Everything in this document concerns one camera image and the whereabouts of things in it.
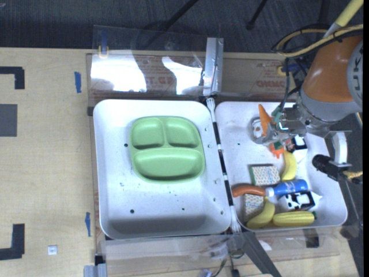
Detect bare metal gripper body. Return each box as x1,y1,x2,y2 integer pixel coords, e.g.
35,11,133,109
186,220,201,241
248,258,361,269
272,104,331,140

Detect small orange and green toy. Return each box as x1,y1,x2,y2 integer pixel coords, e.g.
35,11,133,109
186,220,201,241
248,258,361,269
269,141,292,159

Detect small white and red can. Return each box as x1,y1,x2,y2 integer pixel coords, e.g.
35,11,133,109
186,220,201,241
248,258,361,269
250,117,270,140

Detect black and white carton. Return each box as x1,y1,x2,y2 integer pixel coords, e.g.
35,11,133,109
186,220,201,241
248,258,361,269
277,190,318,212
288,134,308,153

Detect orange carrot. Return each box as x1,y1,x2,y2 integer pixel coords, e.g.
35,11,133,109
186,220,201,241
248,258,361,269
258,103,274,138

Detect yellow banana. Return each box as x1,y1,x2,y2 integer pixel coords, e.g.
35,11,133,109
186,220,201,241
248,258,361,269
246,196,276,229
280,149,298,182

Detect white plastic tray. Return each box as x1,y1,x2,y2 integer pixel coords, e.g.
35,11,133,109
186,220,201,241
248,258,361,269
92,98,233,240
214,100,349,233

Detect patterned white carton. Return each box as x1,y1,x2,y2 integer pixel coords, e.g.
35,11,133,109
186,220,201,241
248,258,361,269
248,164,281,187
242,193,266,224

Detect blue bottle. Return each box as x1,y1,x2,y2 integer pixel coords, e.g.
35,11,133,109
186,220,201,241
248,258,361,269
264,179,309,198

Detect orange sausage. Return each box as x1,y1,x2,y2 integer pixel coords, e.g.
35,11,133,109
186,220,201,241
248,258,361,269
231,184,266,199

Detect yellow corn cob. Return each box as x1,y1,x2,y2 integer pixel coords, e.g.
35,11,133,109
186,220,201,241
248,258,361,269
272,210,317,229

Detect green divided plate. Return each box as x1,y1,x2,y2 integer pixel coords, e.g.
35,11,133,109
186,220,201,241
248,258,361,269
129,115,206,184

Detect black cylinder on white bracket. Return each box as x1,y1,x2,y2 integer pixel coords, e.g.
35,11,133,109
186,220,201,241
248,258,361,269
311,131,362,185

